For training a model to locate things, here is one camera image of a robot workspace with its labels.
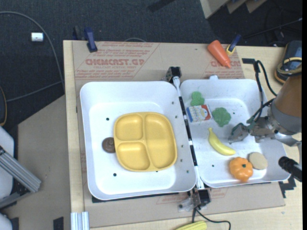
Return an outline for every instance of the dark carpet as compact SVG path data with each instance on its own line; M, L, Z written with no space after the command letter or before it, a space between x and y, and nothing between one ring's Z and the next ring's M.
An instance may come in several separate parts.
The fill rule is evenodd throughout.
M74 26L90 26L97 41L125 41L136 37L147 42L231 43L285 46L302 40L302 0L268 0L253 13L242 5L232 14L224 6L205 19L200 0L0 0L1 11L25 14L50 37L63 74L63 40L72 39ZM50 43L31 42L31 32L41 32L29 19L0 14L0 86L7 102L4 128L10 130L64 94ZM36 90L56 85L28 95Z

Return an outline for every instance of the yellow banana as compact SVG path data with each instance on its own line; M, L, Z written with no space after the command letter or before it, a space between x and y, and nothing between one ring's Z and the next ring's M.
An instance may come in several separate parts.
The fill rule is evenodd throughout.
M224 145L219 138L214 134L212 128L208 128L209 130L209 143L210 145L219 153L225 155L225 156L230 156L234 155L236 153L235 150L232 148Z

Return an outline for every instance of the yellow plate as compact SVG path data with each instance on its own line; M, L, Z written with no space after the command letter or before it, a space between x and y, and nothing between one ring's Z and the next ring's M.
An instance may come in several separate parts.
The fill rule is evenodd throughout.
M177 159L172 125L159 113L120 116L114 124L114 144L119 163L130 171L167 169Z

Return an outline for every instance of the beige round food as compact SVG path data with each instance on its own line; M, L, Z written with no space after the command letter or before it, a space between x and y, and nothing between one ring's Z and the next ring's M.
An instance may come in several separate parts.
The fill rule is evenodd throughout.
M249 162L253 165L254 169L264 170L268 167L268 161L260 152L252 152L248 157Z

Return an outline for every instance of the brown round object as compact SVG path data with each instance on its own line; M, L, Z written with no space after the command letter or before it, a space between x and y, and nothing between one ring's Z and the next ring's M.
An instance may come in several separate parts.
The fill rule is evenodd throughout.
M113 137L105 138L102 142L102 148L108 153L114 153L115 152L114 138Z
M253 165L254 169L264 170L268 167L268 161L265 156L260 152L252 152L248 157L249 162Z

